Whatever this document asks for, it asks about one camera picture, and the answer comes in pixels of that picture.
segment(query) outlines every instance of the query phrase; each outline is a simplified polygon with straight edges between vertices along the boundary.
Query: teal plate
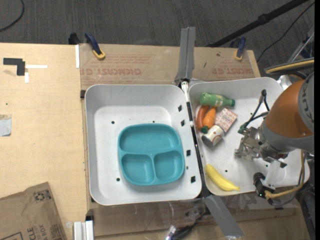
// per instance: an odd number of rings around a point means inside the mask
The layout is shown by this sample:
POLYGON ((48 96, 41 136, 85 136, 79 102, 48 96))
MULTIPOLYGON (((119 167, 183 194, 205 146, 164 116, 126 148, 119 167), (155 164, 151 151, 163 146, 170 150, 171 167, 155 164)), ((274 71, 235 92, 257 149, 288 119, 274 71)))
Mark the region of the teal plate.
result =
POLYGON ((174 182, 185 170, 180 137, 166 124, 145 123, 126 127, 118 138, 118 156, 124 177, 138 186, 174 182))

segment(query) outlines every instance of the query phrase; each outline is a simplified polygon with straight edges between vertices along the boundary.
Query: tin can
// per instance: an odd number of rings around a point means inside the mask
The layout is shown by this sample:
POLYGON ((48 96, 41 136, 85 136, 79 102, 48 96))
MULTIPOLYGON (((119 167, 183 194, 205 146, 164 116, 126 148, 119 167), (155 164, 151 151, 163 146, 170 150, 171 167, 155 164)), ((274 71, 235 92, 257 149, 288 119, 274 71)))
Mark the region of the tin can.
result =
POLYGON ((225 131, 219 125, 215 124, 206 134, 202 135, 201 140, 206 146, 211 148, 215 146, 224 136, 225 131))

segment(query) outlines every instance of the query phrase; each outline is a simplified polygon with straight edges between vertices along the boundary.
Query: small box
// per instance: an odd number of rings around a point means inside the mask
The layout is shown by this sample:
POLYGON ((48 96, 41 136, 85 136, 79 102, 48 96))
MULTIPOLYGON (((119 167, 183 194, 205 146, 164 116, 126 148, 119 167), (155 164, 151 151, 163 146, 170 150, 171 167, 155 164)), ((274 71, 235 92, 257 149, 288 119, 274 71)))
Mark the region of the small box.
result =
POLYGON ((224 133, 227 133, 232 124, 236 121, 237 114, 226 107, 216 116, 215 124, 220 126, 224 133))

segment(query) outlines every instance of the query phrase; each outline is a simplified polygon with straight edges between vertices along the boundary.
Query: cable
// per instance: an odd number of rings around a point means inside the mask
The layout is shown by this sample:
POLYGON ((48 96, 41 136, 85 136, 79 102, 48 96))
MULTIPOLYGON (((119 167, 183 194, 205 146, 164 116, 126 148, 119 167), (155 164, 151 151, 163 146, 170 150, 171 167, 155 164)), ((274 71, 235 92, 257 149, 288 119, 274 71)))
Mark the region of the cable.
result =
MULTIPOLYGON (((304 158, 303 158, 303 164, 305 164, 305 162, 306 162, 306 156, 304 156, 304 158)), ((302 183, 302 181, 304 181, 304 179, 302 179, 302 175, 303 175, 303 169, 301 168, 300 175, 299 175, 299 181, 298 181, 298 184, 297 184, 298 186, 302 183)), ((298 189, 298 190, 299 190, 299 192, 301 193, 301 192, 304 192, 304 191, 308 190, 308 188, 305 187, 304 189, 301 189, 301 190, 298 189)), ((272 206, 275 206, 275 207, 282 207, 282 206, 290 203, 293 199, 296 198, 297 193, 298 193, 298 190, 296 190, 296 191, 293 193, 292 197, 289 198, 289 199, 286 200, 286 201, 274 200, 274 199, 271 199, 271 198, 270 198, 270 199, 268 199, 268 203, 271 204, 272 206)))
POLYGON ((315 4, 315 2, 313 2, 312 4, 310 4, 302 13, 300 13, 300 15, 294 20, 294 22, 288 27, 288 29, 284 32, 284 34, 274 43, 270 44, 267 48, 265 48, 263 50, 263 52, 261 53, 260 57, 256 60, 256 62, 258 63, 259 60, 261 59, 262 55, 273 45, 275 45, 276 43, 278 43, 282 38, 284 38, 284 36, 289 32, 289 30, 292 28, 292 26, 300 19, 300 17, 311 7, 315 4))
POLYGON ((22 16, 24 15, 25 13, 25 4, 24 4, 24 1, 23 0, 20 0, 21 1, 21 4, 22 4, 22 11, 21 11, 21 14, 20 16, 15 20, 13 21, 11 24, 9 24, 8 26, 5 26, 4 28, 1 28, 0 29, 0 32, 2 31, 5 31, 5 30, 8 30, 9 28, 11 28, 14 24, 16 24, 21 18, 22 16))
POLYGON ((198 225, 198 223, 201 221, 201 219, 203 218, 203 216, 207 214, 206 212, 203 212, 192 225, 188 225, 185 226, 179 230, 177 230, 174 235, 171 237, 170 240, 182 240, 183 238, 185 238, 185 236, 187 236, 188 234, 191 233, 191 231, 193 230, 193 228, 195 226, 198 225))
POLYGON ((268 190, 265 190, 265 198, 266 199, 273 199, 273 198, 278 198, 287 194, 291 194, 293 192, 298 191, 299 189, 301 189, 304 185, 304 181, 305 181, 305 156, 304 156, 304 152, 303 150, 301 150, 301 177, 299 178, 299 184, 297 187, 294 187, 290 190, 284 191, 284 192, 280 192, 280 193, 276 193, 273 194, 268 190))
POLYGON ((246 121, 245 123, 243 123, 243 124, 240 126, 240 128, 239 128, 239 130, 238 130, 238 133, 239 133, 239 134, 243 134, 243 132, 245 131, 245 129, 247 128, 247 126, 248 126, 253 120, 256 120, 256 119, 258 119, 258 118, 261 118, 261 117, 266 116, 266 115, 269 113, 269 111, 270 111, 270 109, 269 109, 269 106, 268 106, 268 103, 267 103, 267 91, 266 91, 265 89, 263 89, 263 90, 261 91, 261 96, 260 96, 260 98, 259 98, 259 103, 258 103, 257 107, 255 108, 255 111, 254 111, 253 114, 251 115, 250 119, 249 119, 248 121, 246 121), (257 114, 257 112, 258 112, 258 110, 259 110, 262 102, 264 102, 264 105, 265 105, 265 107, 266 107, 266 109, 267 109, 267 112, 263 112, 263 113, 261 113, 260 115, 257 115, 257 116, 256 116, 256 114, 257 114))
POLYGON ((266 68, 264 71, 266 74, 274 75, 276 72, 284 71, 284 70, 293 70, 293 69, 301 69, 301 67, 310 66, 315 63, 315 58, 307 58, 300 61, 289 62, 277 67, 269 67, 266 68))

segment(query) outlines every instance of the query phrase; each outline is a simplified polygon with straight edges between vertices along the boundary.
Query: cardboard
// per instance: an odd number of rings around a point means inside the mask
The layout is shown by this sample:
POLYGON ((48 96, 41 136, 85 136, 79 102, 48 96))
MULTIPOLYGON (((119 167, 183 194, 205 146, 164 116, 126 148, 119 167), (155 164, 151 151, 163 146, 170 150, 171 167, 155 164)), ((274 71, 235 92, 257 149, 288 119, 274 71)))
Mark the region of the cardboard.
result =
MULTIPOLYGON (((105 58, 98 60, 88 43, 79 46, 81 88, 96 84, 172 84, 179 68, 180 47, 100 44, 105 58)), ((192 78, 223 81, 259 77, 253 51, 234 59, 236 48, 194 48, 192 78)))
POLYGON ((1 198, 0 211, 1 240, 67 240, 48 182, 1 198))
MULTIPOLYGON (((253 223, 260 220, 263 225, 264 221, 275 218, 286 218, 290 221, 297 215, 297 210, 301 210, 297 200, 284 205, 283 209, 275 209, 255 192, 221 198, 237 223, 253 223)), ((201 198, 116 206, 103 206, 92 202, 89 207, 92 207, 88 214, 94 217, 96 237, 111 237, 117 234, 121 236, 141 234, 139 236, 142 236, 145 232, 151 232, 151 236, 156 236, 155 232, 168 230, 171 225, 177 228, 193 225, 206 209, 201 198)), ((206 211, 197 225, 216 227, 217 222, 206 211)), ((306 230, 305 224, 301 225, 300 229, 306 230)))

